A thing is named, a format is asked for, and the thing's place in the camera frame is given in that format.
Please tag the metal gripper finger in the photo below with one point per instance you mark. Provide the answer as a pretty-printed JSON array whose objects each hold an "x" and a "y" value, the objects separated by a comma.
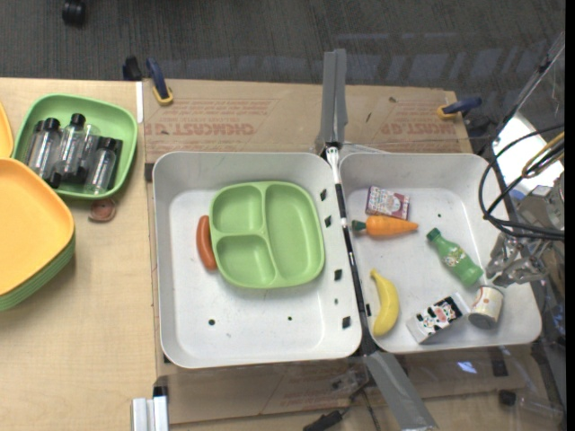
[
  {"x": 521, "y": 273},
  {"x": 498, "y": 256}
]

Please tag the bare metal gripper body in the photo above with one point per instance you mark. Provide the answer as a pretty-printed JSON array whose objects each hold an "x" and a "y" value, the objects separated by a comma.
[{"x": 536, "y": 245}]

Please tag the green bottle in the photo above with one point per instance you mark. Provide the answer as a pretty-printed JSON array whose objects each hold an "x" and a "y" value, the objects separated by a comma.
[{"x": 456, "y": 258}]

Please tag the small white can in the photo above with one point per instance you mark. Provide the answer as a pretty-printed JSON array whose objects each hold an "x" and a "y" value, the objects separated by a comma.
[{"x": 486, "y": 307}]

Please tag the white plastic tray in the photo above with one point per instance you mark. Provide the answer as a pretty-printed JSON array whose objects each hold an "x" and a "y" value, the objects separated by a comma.
[
  {"x": 251, "y": 326},
  {"x": 427, "y": 258}
]

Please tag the cow print carton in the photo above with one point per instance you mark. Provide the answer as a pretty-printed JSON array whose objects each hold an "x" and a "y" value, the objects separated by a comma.
[{"x": 438, "y": 317}]

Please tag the orange carrot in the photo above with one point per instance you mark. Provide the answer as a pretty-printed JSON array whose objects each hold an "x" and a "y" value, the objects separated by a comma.
[{"x": 388, "y": 226}]

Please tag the yellow banana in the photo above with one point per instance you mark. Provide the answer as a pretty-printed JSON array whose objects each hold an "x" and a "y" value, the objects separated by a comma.
[{"x": 388, "y": 305}]

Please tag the pink carton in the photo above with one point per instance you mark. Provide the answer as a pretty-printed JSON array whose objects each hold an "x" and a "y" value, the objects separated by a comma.
[{"x": 386, "y": 202}]

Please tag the green divided plate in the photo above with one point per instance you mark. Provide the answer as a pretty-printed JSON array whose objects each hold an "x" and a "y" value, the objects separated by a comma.
[{"x": 287, "y": 231}]

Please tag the brown cardboard board red print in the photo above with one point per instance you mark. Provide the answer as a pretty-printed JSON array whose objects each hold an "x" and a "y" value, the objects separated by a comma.
[{"x": 287, "y": 119}]

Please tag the orange sausage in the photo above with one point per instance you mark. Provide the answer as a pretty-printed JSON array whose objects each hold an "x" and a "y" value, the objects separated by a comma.
[{"x": 204, "y": 243}]

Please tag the clear plastic bottle black cap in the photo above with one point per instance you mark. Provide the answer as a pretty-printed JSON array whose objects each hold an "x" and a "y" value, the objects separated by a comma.
[
  {"x": 72, "y": 144},
  {"x": 45, "y": 148},
  {"x": 101, "y": 169},
  {"x": 92, "y": 134},
  {"x": 66, "y": 178}
]

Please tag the yellow plate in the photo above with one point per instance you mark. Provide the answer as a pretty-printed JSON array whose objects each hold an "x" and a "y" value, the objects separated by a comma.
[
  {"x": 4, "y": 133},
  {"x": 31, "y": 222}
]

